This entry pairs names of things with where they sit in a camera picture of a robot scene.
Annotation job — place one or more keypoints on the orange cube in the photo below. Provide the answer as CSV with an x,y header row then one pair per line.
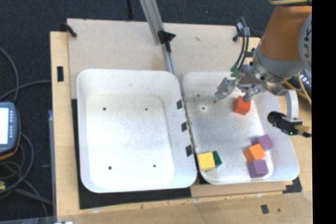
x,y
254,152

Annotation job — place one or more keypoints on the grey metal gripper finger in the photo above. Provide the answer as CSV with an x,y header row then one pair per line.
x,y
224,89
249,94

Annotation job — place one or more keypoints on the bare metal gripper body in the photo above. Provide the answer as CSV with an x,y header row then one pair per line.
x,y
250,78

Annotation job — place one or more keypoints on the pale flat board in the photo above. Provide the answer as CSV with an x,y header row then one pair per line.
x,y
118,44

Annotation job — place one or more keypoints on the black cylinder on white bracket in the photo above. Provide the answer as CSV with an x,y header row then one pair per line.
x,y
284,122

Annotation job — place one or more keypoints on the purple cube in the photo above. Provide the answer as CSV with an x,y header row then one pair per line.
x,y
264,141
257,168

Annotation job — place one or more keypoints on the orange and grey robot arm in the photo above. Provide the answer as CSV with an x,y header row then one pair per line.
x,y
284,31

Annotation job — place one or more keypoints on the red-orange cube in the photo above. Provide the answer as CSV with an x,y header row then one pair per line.
x,y
241,106

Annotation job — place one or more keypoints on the yellow cube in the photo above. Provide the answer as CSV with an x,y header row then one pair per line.
x,y
206,161

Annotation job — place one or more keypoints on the white plastic tray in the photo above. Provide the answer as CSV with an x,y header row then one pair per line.
x,y
131,139
225,133

